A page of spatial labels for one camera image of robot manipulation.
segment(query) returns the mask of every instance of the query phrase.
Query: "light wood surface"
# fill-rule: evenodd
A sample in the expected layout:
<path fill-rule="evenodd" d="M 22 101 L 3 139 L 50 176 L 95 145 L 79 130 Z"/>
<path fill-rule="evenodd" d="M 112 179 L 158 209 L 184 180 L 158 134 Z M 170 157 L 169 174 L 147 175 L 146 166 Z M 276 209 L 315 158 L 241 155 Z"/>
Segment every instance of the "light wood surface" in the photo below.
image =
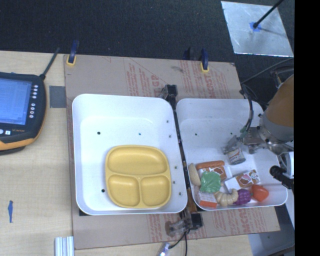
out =
<path fill-rule="evenodd" d="M 40 75 L 52 53 L 0 51 L 0 72 Z M 45 85 L 65 86 L 63 54 Z M 49 108 L 39 138 L 22 151 L 0 155 L 0 255 L 53 256 L 56 237 L 73 235 L 65 108 Z M 13 201 L 12 223 L 8 205 Z M 247 235 L 188 240 L 188 256 L 250 256 Z M 154 256 L 161 243 L 76 250 L 76 256 Z M 185 242 L 170 250 L 185 255 Z"/>

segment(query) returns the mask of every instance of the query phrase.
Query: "red toy tomato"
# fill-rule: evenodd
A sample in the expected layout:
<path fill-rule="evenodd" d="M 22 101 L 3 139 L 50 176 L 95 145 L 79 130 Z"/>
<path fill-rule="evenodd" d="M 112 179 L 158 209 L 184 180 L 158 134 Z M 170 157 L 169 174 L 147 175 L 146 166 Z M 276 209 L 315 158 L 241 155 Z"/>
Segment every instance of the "red toy tomato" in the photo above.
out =
<path fill-rule="evenodd" d="M 251 186 L 251 195 L 257 201 L 262 202 L 269 196 L 269 191 L 263 186 L 253 184 Z"/>

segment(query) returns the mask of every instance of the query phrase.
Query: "sausage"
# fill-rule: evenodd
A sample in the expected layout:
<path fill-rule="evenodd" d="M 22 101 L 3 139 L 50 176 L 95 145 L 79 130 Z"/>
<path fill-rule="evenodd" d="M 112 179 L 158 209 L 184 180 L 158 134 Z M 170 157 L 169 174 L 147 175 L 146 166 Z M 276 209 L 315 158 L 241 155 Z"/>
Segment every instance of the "sausage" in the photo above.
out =
<path fill-rule="evenodd" d="M 213 168 L 213 167 L 218 167 L 218 166 L 224 166 L 225 165 L 225 161 L 223 160 L 216 160 L 216 161 L 208 161 L 208 162 L 200 162 L 200 163 L 197 163 L 195 165 L 195 168 L 197 170 L 200 170 L 200 169 L 204 169 L 204 168 Z"/>

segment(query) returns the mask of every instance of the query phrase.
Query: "yellow plate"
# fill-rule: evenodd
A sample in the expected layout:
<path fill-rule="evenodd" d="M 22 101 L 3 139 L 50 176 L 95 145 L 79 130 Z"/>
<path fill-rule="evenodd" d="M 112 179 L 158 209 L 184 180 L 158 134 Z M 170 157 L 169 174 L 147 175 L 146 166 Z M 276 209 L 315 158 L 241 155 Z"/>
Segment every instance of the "yellow plate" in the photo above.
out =
<path fill-rule="evenodd" d="M 105 158 L 105 182 L 111 200 L 124 208 L 158 208 L 171 197 L 168 159 L 151 146 L 113 147 Z"/>

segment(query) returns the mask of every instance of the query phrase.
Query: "cardboard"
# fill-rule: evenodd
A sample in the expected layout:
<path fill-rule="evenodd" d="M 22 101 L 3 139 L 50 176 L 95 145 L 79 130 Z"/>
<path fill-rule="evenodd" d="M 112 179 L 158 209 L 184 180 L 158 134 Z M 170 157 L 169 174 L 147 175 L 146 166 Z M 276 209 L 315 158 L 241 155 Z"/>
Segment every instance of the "cardboard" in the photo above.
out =
<path fill-rule="evenodd" d="M 176 241 L 166 234 L 166 222 L 179 214 L 134 214 L 91 216 L 83 214 L 75 195 L 72 102 L 80 94 L 158 97 L 165 85 L 177 85 L 177 100 L 183 98 L 242 99 L 235 66 L 209 62 L 209 72 L 199 61 L 78 55 L 74 66 L 64 65 L 71 203 L 76 250 Z M 274 207 L 201 212 L 203 227 L 188 239 L 235 236 L 279 231 Z"/>

